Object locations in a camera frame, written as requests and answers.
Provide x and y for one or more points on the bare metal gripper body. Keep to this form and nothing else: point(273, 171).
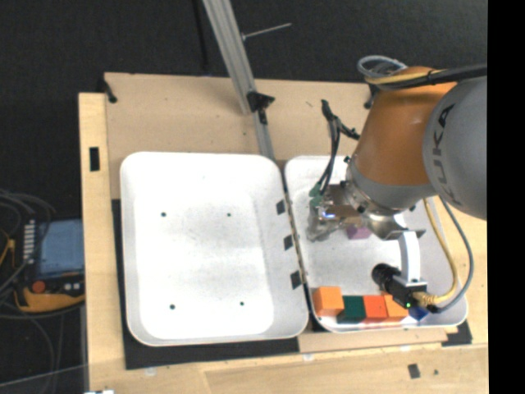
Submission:
point(348, 209)

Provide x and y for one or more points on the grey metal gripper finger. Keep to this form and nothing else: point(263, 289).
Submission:
point(332, 226)
point(316, 229)

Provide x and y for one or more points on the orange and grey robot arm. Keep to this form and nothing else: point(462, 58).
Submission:
point(398, 138)

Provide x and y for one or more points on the thin black and white rod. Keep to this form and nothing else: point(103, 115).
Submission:
point(296, 240)

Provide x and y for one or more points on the purple cube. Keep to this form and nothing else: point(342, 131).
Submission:
point(361, 233)

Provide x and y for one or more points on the white plastic tray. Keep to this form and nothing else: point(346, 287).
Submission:
point(205, 253)
point(348, 265)

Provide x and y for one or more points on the orange cube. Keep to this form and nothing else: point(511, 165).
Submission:
point(328, 300)
point(395, 310)
point(375, 307)

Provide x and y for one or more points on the green cube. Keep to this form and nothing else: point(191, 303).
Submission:
point(353, 308)

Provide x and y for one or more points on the blue cube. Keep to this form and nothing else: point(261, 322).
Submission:
point(417, 313)

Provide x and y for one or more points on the brown cardboard board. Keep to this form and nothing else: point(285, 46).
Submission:
point(184, 117)

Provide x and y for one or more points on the black cylinder on white bracket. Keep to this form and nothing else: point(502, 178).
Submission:
point(391, 280)

